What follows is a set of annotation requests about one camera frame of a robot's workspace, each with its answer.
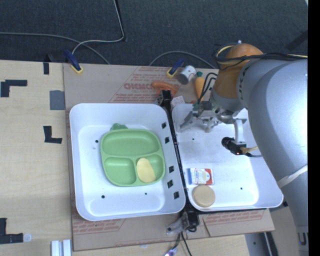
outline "robotic arm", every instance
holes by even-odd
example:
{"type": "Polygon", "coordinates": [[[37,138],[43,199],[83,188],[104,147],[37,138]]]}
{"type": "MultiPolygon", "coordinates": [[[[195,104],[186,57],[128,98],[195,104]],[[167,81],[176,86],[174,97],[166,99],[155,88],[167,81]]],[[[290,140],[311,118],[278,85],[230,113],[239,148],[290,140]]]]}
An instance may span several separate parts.
{"type": "Polygon", "coordinates": [[[292,213],[300,255],[307,256],[308,60],[270,57],[245,43],[226,46],[215,57],[222,64],[219,74],[209,100],[194,105],[193,118],[206,121],[207,132],[219,123],[234,124],[236,139],[224,138],[222,144],[237,155],[244,142],[237,138],[241,122],[234,117],[247,109],[257,146],[292,213]],[[227,48],[231,49],[225,58],[219,58],[227,48]]]}

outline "hole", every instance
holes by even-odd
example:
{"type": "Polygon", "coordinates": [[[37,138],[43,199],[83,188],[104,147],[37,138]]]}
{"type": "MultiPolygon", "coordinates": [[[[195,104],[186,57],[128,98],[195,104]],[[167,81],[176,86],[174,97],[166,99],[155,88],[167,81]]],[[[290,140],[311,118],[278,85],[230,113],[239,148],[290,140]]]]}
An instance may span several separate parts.
{"type": "Polygon", "coordinates": [[[167,185],[168,185],[168,189],[170,189],[174,185],[174,182],[172,180],[169,180],[167,182],[167,185]]]}
{"type": "Polygon", "coordinates": [[[174,199],[177,199],[178,197],[179,197],[179,192],[177,191],[177,192],[174,192],[173,193],[173,197],[174,197],[174,199]]]}

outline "divided green plate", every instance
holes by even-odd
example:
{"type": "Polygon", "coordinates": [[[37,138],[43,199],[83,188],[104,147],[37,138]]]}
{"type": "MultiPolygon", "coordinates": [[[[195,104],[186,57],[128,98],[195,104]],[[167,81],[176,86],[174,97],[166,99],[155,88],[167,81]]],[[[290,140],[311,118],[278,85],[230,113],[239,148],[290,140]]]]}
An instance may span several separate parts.
{"type": "Polygon", "coordinates": [[[165,157],[158,137],[146,129],[111,129],[103,135],[100,152],[104,173],[117,186],[143,186],[161,180],[165,175],[165,157]],[[140,158],[149,160],[155,181],[143,182],[137,174],[140,158]]]}

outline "white tray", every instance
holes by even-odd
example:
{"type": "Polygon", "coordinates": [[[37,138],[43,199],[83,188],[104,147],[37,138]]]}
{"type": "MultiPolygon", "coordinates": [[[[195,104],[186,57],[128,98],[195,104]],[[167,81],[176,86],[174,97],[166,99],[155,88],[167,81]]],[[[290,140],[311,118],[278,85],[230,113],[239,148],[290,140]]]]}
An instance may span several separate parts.
{"type": "MultiPolygon", "coordinates": [[[[283,202],[279,189],[263,157],[234,155],[222,146],[223,137],[235,137],[235,128],[231,124],[219,124],[212,132],[206,133],[203,124],[179,131],[179,124],[192,110],[192,104],[179,104],[172,111],[178,148],[188,198],[191,204],[203,212],[248,210],[273,208],[283,202]],[[214,184],[210,187],[215,192],[215,202],[209,207],[198,206],[192,197],[197,186],[189,184],[188,168],[208,168],[213,171],[214,184]]],[[[248,119],[244,109],[236,117],[248,119]]],[[[243,125],[243,136],[247,147],[256,146],[249,120],[243,125]]]]}
{"type": "Polygon", "coordinates": [[[186,196],[168,117],[160,106],[82,103],[71,109],[69,118],[75,203],[84,219],[101,221],[173,214],[183,209],[186,196]],[[99,142],[114,123],[129,129],[147,129],[158,136],[165,160],[165,175],[161,181],[130,187],[108,181],[99,142]]]}

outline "cardboard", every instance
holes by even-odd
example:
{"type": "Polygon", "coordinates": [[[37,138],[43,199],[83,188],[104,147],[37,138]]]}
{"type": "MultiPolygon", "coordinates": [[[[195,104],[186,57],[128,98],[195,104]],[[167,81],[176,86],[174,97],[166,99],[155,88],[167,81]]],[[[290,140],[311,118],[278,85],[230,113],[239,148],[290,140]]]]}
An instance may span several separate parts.
{"type": "MultiPolygon", "coordinates": [[[[179,214],[135,217],[105,221],[88,221],[79,216],[75,205],[73,164],[69,112],[80,103],[153,103],[158,90],[152,81],[161,80],[174,85],[177,102],[190,103],[197,99],[193,80],[186,85],[168,78],[168,67],[81,64],[83,72],[75,73],[63,64],[66,130],[70,177],[73,250],[82,251],[175,241],[176,234],[167,234],[166,226],[179,214]]],[[[198,69],[205,76],[212,69],[198,69]]],[[[268,209],[237,212],[203,213],[196,232],[187,232],[187,239],[273,231],[268,209]]]]}

